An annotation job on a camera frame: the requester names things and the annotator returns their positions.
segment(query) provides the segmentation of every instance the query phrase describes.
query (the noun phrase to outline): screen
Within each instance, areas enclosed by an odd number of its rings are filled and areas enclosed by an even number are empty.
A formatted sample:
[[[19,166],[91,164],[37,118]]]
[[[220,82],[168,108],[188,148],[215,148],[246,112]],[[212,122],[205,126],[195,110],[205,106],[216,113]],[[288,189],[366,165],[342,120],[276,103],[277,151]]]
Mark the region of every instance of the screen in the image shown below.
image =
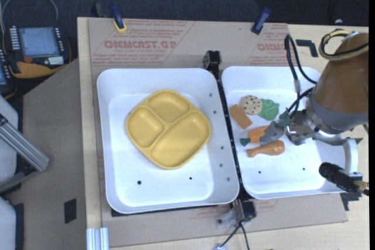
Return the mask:
[[[6,84],[5,74],[2,68],[2,64],[0,63],[0,85]]]
[[[24,56],[58,56],[59,48],[53,28],[20,28],[19,35]]]

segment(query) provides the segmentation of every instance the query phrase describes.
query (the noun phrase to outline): orange toy food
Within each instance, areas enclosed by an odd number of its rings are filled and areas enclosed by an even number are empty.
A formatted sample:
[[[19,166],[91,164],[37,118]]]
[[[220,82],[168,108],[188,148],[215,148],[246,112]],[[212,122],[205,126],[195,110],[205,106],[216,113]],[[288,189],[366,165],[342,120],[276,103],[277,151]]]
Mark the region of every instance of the orange toy food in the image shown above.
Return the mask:
[[[268,126],[261,126],[254,128],[247,134],[247,137],[250,139],[252,143],[259,143],[260,137],[264,135],[264,131],[267,127]]]
[[[249,157],[254,157],[255,155],[259,153],[264,153],[268,155],[279,155],[284,151],[285,151],[285,145],[283,141],[281,140],[276,140],[275,142],[269,143],[267,145],[246,150]]]
[[[234,120],[241,126],[242,129],[248,128],[253,122],[246,115],[244,110],[240,108],[237,104],[229,108],[229,114]]]

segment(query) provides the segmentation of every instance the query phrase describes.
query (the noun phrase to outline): cookie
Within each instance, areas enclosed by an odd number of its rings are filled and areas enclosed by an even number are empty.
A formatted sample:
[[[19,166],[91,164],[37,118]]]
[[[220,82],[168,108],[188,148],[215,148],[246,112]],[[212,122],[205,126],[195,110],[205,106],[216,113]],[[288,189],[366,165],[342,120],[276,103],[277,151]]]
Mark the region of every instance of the cookie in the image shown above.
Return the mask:
[[[240,107],[246,114],[258,115],[262,111],[262,101],[253,95],[244,96],[240,100]]]

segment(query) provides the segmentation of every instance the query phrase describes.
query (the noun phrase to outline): yellow plate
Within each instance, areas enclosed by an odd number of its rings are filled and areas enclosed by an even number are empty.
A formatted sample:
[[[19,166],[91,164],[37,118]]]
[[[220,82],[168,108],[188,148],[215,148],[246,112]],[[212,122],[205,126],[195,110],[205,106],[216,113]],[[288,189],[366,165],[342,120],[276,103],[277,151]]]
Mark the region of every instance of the yellow plate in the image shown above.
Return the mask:
[[[181,94],[158,91],[128,115],[127,134],[154,164],[177,169],[190,160],[211,137],[206,116]]]

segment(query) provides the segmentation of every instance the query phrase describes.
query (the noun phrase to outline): blue clamp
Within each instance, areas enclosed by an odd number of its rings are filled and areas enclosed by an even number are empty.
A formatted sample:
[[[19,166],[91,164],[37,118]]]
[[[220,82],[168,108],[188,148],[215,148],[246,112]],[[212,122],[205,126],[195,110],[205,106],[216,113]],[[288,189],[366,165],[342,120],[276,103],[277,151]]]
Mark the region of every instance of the blue clamp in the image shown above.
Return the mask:
[[[124,33],[127,29],[127,26],[125,25],[125,22],[123,21],[117,6],[115,6],[113,4],[113,2],[110,2],[109,7],[110,7],[110,10],[112,12],[112,17],[114,19],[113,24],[114,24],[117,32],[118,33]]]
[[[257,17],[257,20],[255,21],[255,24],[251,28],[251,31],[259,35],[260,31],[263,28],[263,23],[267,20],[270,14],[271,14],[270,9],[264,8],[261,14]]]

